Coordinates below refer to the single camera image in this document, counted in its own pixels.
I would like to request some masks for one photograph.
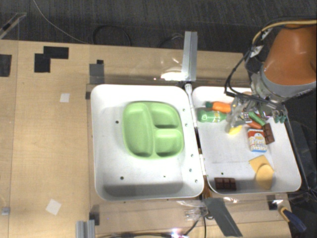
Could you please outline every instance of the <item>white paper square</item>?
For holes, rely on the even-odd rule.
[[[60,95],[59,102],[65,102],[65,103],[69,102],[69,96],[70,96],[70,93],[62,93]]]
[[[49,213],[52,213],[52,214],[54,214],[56,216],[58,214],[58,211],[59,211],[60,207],[61,207],[61,203],[58,203],[54,199],[51,199],[49,204],[46,207],[46,210]]]

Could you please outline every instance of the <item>divided green plate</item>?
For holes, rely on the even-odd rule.
[[[135,157],[157,159],[179,154],[184,134],[177,110],[161,102],[133,102],[122,119],[125,147]]]

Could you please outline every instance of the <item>black floor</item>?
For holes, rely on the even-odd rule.
[[[57,27],[85,43],[93,42],[94,30],[102,25],[95,43],[158,47],[171,35],[197,31],[199,50],[245,52],[251,38],[269,20],[283,16],[314,16],[317,0],[35,0],[43,14]],[[0,26],[16,12],[26,18],[6,39],[78,43],[40,15],[32,0],[0,0]],[[165,42],[164,48],[182,48],[182,40]],[[307,149],[316,167],[316,91],[288,101],[290,120],[305,135]],[[302,237],[316,234],[316,205],[297,204],[293,210],[310,229]],[[306,214],[307,207],[312,214]]]

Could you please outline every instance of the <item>wooden table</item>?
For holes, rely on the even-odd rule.
[[[42,54],[44,46],[69,47],[69,59],[51,59],[50,73],[35,73],[34,54]],[[166,210],[160,208],[162,202],[138,202],[138,207],[146,205],[145,212],[156,212],[144,222],[132,204],[96,198],[89,176],[92,155],[85,99],[89,64],[104,60],[106,82],[160,84],[162,72],[180,67],[182,51],[0,40],[0,54],[12,55],[10,77],[0,77],[0,207],[11,210],[0,216],[1,238],[73,238],[76,222],[87,221],[92,202],[111,215],[107,225],[96,227],[98,237],[113,230],[142,231],[144,224],[147,231],[157,230],[168,227],[169,220],[177,220],[184,229],[192,225],[185,222],[177,202]],[[223,85],[240,58],[241,54],[198,52],[197,78]],[[248,84],[243,66],[233,82]],[[69,102],[60,102],[63,93],[70,94]],[[289,207],[285,194],[276,197]],[[61,204],[57,215],[46,211],[51,199]],[[290,237],[287,223],[277,211],[268,210],[265,196],[240,200],[258,202],[229,206],[244,237]],[[214,220],[207,225],[208,237],[223,237]],[[199,222],[191,237],[203,233]]]

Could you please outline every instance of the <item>green bottle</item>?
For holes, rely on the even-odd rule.
[[[200,122],[221,122],[226,118],[227,115],[220,111],[199,110],[197,114],[197,119]]]

